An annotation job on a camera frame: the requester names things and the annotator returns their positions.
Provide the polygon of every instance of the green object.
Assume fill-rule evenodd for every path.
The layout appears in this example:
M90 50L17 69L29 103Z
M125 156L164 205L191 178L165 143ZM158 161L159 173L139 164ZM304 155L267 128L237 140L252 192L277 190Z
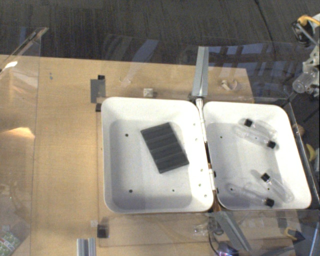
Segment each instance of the green object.
M20 240L10 232L0 232L0 256L10 256L20 245Z

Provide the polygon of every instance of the black rectangular object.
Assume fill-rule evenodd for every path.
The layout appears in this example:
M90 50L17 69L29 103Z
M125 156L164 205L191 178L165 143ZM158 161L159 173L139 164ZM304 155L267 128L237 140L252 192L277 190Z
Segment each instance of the black rectangular object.
M159 173L171 171L189 164L170 123L164 123L141 131Z

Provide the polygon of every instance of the wooden table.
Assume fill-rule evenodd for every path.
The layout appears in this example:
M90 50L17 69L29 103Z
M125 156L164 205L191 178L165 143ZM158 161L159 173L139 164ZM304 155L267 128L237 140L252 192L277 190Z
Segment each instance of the wooden table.
M96 224L113 215L102 194L100 116L90 102L90 80L106 77L107 96L142 97L154 88L158 98L185 100L194 66L40 58L32 187L32 256L76 255L77 238L96 237ZM239 87L225 91L221 80ZM211 100L252 102L245 69L209 68ZM97 246L98 256L211 255L209 243ZM15 256L27 255L16 251Z

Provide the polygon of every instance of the white plastic tray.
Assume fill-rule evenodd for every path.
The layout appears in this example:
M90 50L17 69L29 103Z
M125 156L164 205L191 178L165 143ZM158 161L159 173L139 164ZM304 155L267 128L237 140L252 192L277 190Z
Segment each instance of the white plastic tray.
M235 196L232 185L251 189L275 200L272 209L305 209L311 193L286 112L275 105L208 102L203 108L207 139L216 173L220 203L230 210L264 210L268 206ZM253 144L238 137L233 127L241 119L261 120L277 130L278 149ZM263 173L284 183L293 193L293 201L285 203L261 179Z
M116 213L203 212L213 204L197 108L188 101L111 97L101 107L104 200ZM141 130L170 122L189 165L160 174Z

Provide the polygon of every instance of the black cap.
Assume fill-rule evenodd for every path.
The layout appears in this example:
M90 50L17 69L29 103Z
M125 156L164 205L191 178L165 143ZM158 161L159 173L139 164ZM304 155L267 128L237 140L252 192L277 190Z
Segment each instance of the black cap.
M266 206L272 207L272 206L274 206L274 204L275 204L275 200L267 197L267 198L265 199L265 202L264 202L264 203L265 203Z
M266 146L269 147L269 148L271 148L271 149L274 149L276 145L277 145L277 144L276 144L274 141L269 140L269 141L268 141L268 144L267 144Z
M264 182L267 182L267 181L270 179L270 176L265 172L265 173L261 176L261 179L262 179Z
M253 124L253 121L250 120L250 119L246 119L246 120L244 121L244 125L245 125L245 126L251 127L252 124Z

